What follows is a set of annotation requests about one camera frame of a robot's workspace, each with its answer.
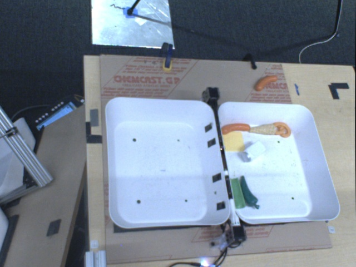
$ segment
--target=green block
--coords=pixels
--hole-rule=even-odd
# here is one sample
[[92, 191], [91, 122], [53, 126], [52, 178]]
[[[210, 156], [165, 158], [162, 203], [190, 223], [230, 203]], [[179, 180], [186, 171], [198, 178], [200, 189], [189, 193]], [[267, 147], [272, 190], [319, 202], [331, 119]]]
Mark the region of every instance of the green block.
[[237, 209], [242, 209], [246, 206], [243, 191], [240, 186], [239, 178], [230, 179], [231, 189], [233, 190], [233, 196], [235, 201], [235, 207]]

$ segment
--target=orange ring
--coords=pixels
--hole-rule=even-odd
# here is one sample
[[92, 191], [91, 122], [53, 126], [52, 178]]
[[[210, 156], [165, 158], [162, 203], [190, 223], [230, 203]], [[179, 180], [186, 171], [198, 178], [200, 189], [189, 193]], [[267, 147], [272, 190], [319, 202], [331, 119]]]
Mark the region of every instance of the orange ring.
[[283, 122], [275, 122], [273, 125], [277, 128], [275, 134], [281, 137], [289, 137], [291, 134], [290, 127]]

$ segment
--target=silver metal plate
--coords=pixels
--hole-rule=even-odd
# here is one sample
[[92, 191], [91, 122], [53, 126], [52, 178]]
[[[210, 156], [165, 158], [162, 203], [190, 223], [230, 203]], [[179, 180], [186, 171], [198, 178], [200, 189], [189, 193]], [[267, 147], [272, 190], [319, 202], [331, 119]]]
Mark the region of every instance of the silver metal plate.
[[135, 0], [91, 0], [92, 43], [96, 45], [161, 48], [174, 45], [168, 0], [141, 0], [135, 17], [123, 9]]

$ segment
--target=dark floor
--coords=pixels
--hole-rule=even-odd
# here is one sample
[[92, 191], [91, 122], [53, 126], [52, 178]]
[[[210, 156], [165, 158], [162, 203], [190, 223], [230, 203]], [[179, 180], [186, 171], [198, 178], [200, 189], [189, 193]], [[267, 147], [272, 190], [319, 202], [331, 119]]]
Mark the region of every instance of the dark floor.
[[[334, 32], [338, 1], [169, 0], [174, 57], [242, 60], [251, 53], [256, 61], [297, 63], [303, 47]], [[307, 49], [303, 63], [355, 65], [355, 5], [343, 1], [339, 36]], [[91, 0], [0, 0], [0, 11], [0, 106], [10, 116], [83, 95], [83, 55], [159, 54], [92, 45]], [[84, 206], [68, 266], [80, 266]]]

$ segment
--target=yellow block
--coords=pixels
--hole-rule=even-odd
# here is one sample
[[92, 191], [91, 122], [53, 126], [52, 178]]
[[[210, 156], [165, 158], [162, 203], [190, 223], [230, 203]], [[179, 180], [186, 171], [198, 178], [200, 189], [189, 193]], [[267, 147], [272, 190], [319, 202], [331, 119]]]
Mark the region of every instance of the yellow block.
[[222, 135], [225, 151], [244, 151], [244, 139], [240, 131], [232, 131], [227, 135]]

